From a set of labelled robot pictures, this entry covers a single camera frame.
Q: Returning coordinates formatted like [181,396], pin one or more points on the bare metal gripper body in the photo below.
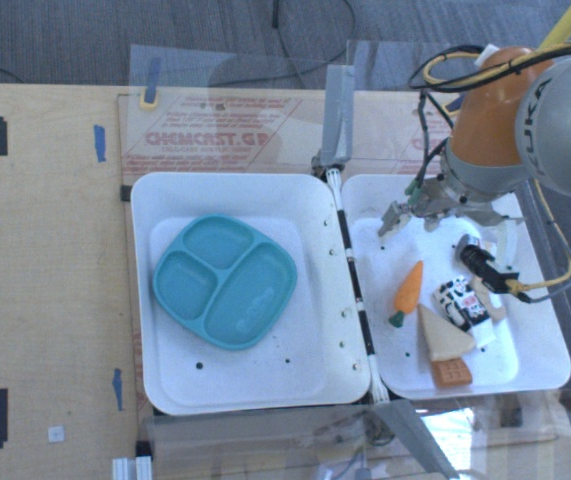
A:
[452,199]

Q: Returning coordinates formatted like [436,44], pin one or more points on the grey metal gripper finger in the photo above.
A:
[394,218]
[432,224]

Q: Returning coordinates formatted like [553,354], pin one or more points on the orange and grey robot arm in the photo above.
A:
[495,118]

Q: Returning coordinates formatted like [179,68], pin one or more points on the orange carrot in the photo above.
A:
[409,290]

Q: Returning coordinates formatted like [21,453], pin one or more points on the black and white cow-print carton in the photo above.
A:
[462,305]

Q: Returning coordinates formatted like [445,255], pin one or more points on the beige toy bread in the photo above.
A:
[495,307]

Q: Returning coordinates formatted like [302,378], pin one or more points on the beige pizza slice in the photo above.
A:
[440,338]

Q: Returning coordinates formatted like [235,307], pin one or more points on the orange waffle biscuit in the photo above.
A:
[451,373]

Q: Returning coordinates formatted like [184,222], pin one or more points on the white plastic tray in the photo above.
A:
[530,353]
[245,373]

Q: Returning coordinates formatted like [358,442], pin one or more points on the blue divided plate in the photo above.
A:
[245,298]

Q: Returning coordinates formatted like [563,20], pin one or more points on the brown cardboard board red print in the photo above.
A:
[205,138]

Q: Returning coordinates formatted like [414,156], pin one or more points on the black cylinder on white bracket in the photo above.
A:
[492,273]

